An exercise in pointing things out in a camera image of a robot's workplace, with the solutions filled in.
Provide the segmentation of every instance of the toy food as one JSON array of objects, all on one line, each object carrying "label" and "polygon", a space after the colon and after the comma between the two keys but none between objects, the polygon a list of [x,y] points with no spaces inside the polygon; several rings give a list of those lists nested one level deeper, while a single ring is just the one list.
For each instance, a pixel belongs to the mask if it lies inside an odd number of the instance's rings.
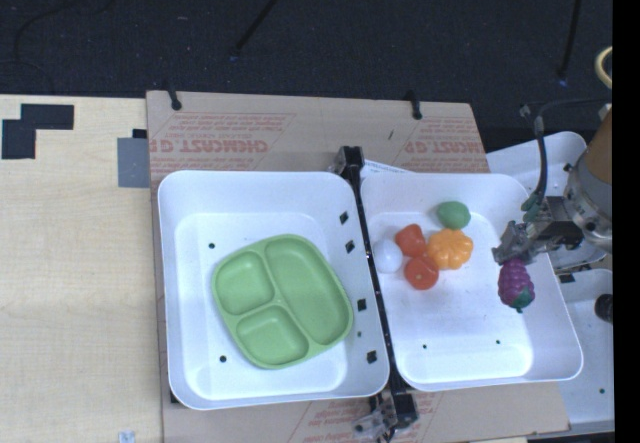
[{"label": "toy food", "polygon": [[446,201],[438,205],[436,211],[438,219],[445,228],[460,230],[471,220],[471,213],[467,205],[459,201]]},{"label": "toy food", "polygon": [[417,224],[410,224],[401,229],[396,233],[395,241],[400,246],[402,253],[411,257],[423,254],[427,245],[422,234],[422,228]]},{"label": "toy food", "polygon": [[412,258],[404,268],[404,277],[417,290],[428,290],[436,284],[439,276],[438,265],[426,255]]},{"label": "toy food", "polygon": [[500,268],[498,295],[503,304],[522,313],[536,298],[533,282],[520,258],[507,260]]},{"label": "toy food", "polygon": [[382,239],[373,245],[376,270],[383,274],[396,272],[402,265],[402,250],[390,239]]},{"label": "toy food", "polygon": [[459,269],[471,258],[473,241],[462,230],[444,228],[429,237],[427,255],[440,270]]}]

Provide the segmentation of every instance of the robotic arm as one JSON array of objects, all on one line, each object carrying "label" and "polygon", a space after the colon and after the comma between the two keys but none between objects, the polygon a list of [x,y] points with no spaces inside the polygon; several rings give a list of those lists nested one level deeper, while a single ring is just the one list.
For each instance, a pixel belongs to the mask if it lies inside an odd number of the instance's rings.
[{"label": "robotic arm", "polygon": [[[596,59],[598,77],[612,87],[611,77],[602,67],[611,47]],[[512,258],[531,263],[538,253],[579,246],[583,240],[613,254],[612,245],[612,109],[587,149],[569,172],[563,196],[544,196],[546,156],[542,140],[542,119],[538,115],[534,130],[540,143],[541,178],[538,188],[523,204],[522,223],[509,222],[501,243],[493,248],[498,264]]]}]

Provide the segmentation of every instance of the white ball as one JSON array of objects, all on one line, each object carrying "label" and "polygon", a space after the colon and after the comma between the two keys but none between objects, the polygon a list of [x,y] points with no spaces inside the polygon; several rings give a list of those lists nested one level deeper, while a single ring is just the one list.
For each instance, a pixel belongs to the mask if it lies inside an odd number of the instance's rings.
[{"label": "white ball", "polygon": [[373,245],[373,261],[382,274],[396,272],[402,265],[402,250],[393,240],[383,239]]}]

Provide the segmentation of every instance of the green plate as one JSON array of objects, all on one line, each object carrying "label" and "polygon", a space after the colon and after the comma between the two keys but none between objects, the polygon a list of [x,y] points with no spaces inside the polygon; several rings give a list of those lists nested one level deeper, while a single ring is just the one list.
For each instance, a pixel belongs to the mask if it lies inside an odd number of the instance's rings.
[{"label": "green plate", "polygon": [[227,256],[211,288],[236,344],[263,368],[308,360],[344,339],[353,325],[335,271],[298,235],[264,239]]}]

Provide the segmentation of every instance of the cardboard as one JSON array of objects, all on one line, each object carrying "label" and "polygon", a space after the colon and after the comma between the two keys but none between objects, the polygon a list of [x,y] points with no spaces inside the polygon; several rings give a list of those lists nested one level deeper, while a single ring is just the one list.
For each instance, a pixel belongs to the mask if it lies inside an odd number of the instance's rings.
[{"label": "cardboard", "polygon": [[[358,441],[351,422],[368,399],[299,402],[193,411],[171,402],[166,363],[157,188],[180,169],[327,170],[341,146],[365,159],[416,172],[489,172],[471,108],[409,102],[177,93],[147,93],[151,198],[165,441],[312,443]],[[568,418],[555,383],[413,392],[420,418],[393,441],[455,442],[565,431]]]}]

